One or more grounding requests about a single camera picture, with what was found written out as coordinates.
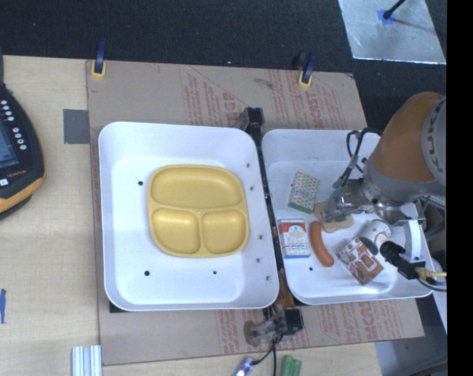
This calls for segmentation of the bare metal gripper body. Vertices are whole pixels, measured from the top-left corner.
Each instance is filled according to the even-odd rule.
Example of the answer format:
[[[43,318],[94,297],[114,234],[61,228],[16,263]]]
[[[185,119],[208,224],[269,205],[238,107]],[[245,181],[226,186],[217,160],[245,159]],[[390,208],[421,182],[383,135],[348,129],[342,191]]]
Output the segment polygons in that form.
[[[338,207],[355,207],[353,214],[375,214],[388,224],[408,221],[409,216],[402,210],[402,203],[386,197],[368,179],[349,179],[337,192]]]

